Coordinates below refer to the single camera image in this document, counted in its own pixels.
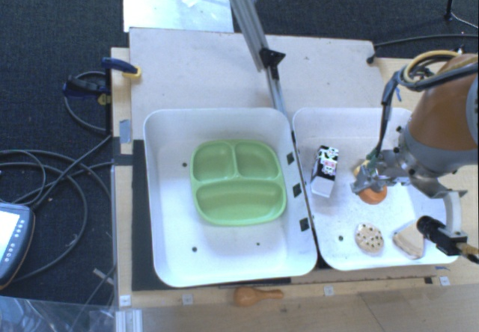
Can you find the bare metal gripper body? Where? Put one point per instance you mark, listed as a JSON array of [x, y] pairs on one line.
[[394, 164]]

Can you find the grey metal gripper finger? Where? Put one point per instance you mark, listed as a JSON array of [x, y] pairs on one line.
[[362, 182], [385, 182]]

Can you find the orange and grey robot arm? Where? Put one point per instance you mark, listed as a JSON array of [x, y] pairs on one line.
[[441, 113]]

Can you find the yellow round toy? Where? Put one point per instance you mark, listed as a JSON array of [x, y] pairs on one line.
[[360, 169]]

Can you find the orange round toy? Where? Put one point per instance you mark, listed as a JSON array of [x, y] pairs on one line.
[[372, 197]]

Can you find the white plastic tray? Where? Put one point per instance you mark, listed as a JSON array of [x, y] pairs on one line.
[[176, 240], [344, 211]]

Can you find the black and white carton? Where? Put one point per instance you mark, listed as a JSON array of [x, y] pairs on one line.
[[324, 173]]

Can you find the beige chocolate chip biscuit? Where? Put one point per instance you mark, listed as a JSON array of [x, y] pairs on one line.
[[369, 239]]

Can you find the thin black rod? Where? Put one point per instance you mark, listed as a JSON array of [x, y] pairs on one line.
[[305, 192]]

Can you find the tan bread slice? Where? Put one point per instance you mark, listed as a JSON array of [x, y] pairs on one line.
[[408, 242]]

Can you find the green divided plate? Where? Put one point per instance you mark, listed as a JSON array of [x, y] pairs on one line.
[[239, 199]]

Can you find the black cylinder on white bracket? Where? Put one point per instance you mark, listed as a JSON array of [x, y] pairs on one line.
[[434, 231]]

